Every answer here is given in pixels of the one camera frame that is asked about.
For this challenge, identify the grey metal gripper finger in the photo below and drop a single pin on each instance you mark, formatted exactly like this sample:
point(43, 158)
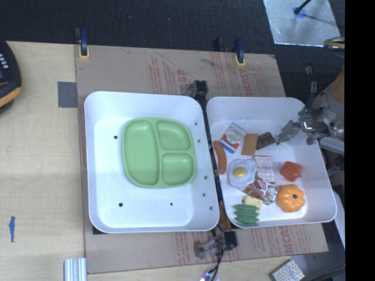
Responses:
point(313, 139)
point(288, 131)

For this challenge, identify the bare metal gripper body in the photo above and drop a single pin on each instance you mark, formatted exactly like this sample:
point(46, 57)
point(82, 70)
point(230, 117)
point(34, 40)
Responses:
point(317, 126)

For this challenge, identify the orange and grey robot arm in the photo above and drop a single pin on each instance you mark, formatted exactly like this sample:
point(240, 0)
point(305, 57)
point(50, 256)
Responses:
point(338, 86)

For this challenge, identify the brown chocolate bar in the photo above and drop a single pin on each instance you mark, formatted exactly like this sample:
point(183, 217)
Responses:
point(265, 140)

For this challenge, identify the orange bell pepper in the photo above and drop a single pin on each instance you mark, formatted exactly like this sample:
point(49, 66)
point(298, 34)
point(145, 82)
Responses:
point(290, 171)

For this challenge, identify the tan cheese slice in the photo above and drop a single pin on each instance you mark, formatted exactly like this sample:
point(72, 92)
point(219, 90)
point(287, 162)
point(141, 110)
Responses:
point(249, 144)

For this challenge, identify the white packet orange print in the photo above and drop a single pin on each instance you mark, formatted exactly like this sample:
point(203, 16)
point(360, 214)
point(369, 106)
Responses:
point(265, 167)

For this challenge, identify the white carton blue red print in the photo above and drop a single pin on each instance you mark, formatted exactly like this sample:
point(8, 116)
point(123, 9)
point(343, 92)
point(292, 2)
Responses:
point(232, 137)

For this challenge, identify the white plastic tray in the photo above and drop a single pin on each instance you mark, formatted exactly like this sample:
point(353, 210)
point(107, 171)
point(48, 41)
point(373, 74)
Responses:
point(146, 209)
point(310, 198)

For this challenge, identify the white fried egg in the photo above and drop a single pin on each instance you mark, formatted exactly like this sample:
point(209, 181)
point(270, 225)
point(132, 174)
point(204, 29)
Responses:
point(240, 172)

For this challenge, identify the orange pumpkin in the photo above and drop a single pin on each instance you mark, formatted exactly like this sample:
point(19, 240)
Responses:
point(290, 198)

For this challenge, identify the brown and white packet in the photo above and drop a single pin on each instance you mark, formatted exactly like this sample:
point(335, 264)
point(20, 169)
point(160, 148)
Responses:
point(263, 190)

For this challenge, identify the orange sausage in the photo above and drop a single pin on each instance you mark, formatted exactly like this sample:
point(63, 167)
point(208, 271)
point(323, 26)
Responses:
point(220, 157)

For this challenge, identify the yellow cheese wedge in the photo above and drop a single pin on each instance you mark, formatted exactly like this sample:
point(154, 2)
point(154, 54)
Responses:
point(253, 201)

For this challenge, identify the thin black and white rod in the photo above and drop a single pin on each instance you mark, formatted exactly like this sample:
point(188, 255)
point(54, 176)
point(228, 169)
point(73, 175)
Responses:
point(217, 183)

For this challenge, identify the green ribbed vegetable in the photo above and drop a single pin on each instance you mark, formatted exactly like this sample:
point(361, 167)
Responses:
point(246, 214)

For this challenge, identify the green and white carton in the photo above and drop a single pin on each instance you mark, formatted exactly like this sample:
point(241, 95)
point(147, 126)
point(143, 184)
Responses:
point(287, 271)

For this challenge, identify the green divided plate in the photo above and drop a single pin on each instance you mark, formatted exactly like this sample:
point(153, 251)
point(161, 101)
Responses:
point(140, 154)

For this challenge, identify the brown cardboard board red print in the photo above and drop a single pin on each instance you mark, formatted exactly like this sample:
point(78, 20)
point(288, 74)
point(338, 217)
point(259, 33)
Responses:
point(123, 69)

